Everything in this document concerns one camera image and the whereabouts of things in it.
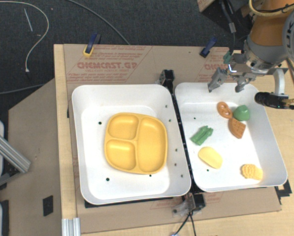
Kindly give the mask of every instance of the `yellow divided plate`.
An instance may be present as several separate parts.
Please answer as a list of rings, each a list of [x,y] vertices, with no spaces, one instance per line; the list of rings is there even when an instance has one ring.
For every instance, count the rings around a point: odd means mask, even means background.
[[[139,174],[159,172],[166,163],[166,128],[159,119],[147,115],[113,115],[105,132],[104,153],[115,169]]]

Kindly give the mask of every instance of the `toy food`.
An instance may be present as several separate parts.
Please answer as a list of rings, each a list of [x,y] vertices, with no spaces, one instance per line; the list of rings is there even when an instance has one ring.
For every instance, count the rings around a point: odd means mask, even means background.
[[[256,167],[254,164],[244,164],[241,171],[245,178],[261,180],[263,177],[263,170]]]
[[[226,102],[223,102],[223,101],[219,102],[217,104],[217,110],[218,110],[218,113],[224,118],[230,119],[233,116],[233,113],[231,109],[229,108],[229,106],[226,104]]]
[[[241,105],[233,111],[233,117],[239,121],[249,120],[250,119],[250,111],[247,108],[247,106]]]
[[[229,119],[229,129],[230,132],[236,137],[241,139],[244,133],[246,125],[241,123],[235,118]]]
[[[197,145],[202,145],[203,142],[212,135],[213,131],[214,130],[212,128],[208,128],[208,126],[201,127],[199,131],[191,137],[191,141]]]
[[[212,147],[203,147],[198,152],[198,156],[211,167],[215,169],[221,168],[223,162],[222,157]]]

